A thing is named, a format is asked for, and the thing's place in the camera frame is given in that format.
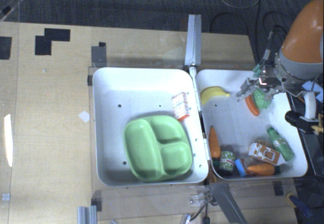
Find yellow banana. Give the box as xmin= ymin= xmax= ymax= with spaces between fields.
xmin=200 ymin=86 xmax=231 ymax=106

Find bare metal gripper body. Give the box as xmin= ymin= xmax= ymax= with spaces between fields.
xmin=249 ymin=57 xmax=289 ymax=93

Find green divided plate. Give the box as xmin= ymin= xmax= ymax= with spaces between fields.
xmin=123 ymin=114 xmax=193 ymax=183

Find black cylinder on white bracket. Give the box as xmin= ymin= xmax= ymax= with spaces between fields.
xmin=285 ymin=91 xmax=320 ymax=133

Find green and white can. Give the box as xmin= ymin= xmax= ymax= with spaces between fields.
xmin=218 ymin=150 xmax=237 ymax=172

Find large orange and white carton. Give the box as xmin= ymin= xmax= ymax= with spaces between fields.
xmin=248 ymin=141 xmax=287 ymax=166

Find green grapes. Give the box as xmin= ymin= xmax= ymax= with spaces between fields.
xmin=253 ymin=88 xmax=273 ymax=110

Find orange carrot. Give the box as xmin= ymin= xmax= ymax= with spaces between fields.
xmin=208 ymin=125 xmax=222 ymax=167
xmin=248 ymin=163 xmax=282 ymax=176

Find orange sausage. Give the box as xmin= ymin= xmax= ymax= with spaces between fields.
xmin=245 ymin=95 xmax=261 ymax=117

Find clear bottle with blue cap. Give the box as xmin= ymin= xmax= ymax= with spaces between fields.
xmin=234 ymin=156 xmax=256 ymax=178

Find small orange and white carton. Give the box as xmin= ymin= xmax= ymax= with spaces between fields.
xmin=172 ymin=92 xmax=191 ymax=121

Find white plastic tray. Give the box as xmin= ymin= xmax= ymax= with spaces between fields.
xmin=196 ymin=69 xmax=309 ymax=181
xmin=92 ymin=67 xmax=210 ymax=188

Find green bottle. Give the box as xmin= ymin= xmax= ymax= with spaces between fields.
xmin=266 ymin=126 xmax=296 ymax=162

